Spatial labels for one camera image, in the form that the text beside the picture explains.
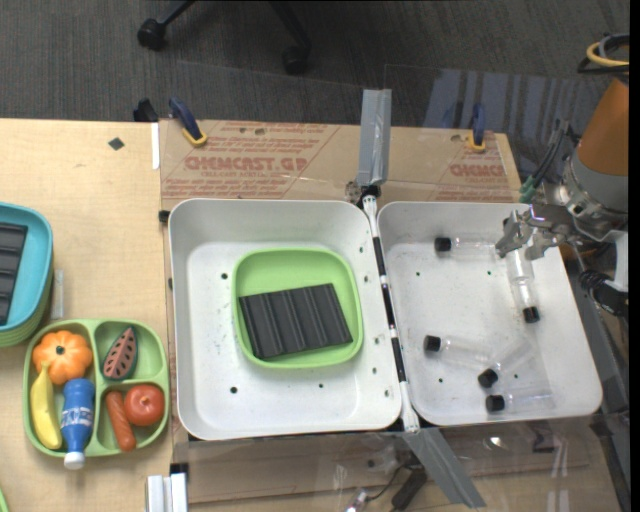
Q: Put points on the green divided plate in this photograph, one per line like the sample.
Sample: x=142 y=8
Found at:
x=102 y=385

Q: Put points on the clear plastic bottle black cap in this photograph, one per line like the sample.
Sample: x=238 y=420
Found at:
x=443 y=244
x=433 y=343
x=488 y=378
x=495 y=403
x=520 y=272

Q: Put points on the black ribbed rack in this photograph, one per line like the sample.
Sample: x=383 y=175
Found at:
x=295 y=320
x=10 y=270

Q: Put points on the yellow banana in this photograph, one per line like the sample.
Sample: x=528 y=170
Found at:
x=44 y=410

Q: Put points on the blue toy bottle white cap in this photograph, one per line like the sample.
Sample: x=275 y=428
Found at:
x=77 y=415

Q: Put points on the blue plate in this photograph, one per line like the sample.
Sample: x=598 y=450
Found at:
x=37 y=260

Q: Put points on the orange toy pumpkin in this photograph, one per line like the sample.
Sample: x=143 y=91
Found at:
x=62 y=356

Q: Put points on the brown cardboard board red print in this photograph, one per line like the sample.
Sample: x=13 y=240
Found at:
x=280 y=160

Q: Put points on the toy watermelon slice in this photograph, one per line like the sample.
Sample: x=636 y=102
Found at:
x=120 y=356

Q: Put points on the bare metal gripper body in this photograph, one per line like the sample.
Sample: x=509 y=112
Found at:
x=575 y=212

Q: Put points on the orange toy sausage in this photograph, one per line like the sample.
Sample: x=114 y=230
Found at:
x=121 y=422

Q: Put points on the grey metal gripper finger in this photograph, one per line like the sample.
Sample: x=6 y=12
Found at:
x=539 y=246
x=509 y=239

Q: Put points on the white plastic tray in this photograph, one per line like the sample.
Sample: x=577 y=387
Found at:
x=450 y=300
x=210 y=350

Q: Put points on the red toy tomato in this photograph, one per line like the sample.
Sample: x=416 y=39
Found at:
x=144 y=406

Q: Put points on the thin black and white rod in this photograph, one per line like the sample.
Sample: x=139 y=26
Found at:
x=382 y=265

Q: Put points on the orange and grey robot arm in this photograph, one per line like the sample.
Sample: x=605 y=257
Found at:
x=605 y=130

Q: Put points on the black office chair base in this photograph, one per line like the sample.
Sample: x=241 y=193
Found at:
x=150 y=32

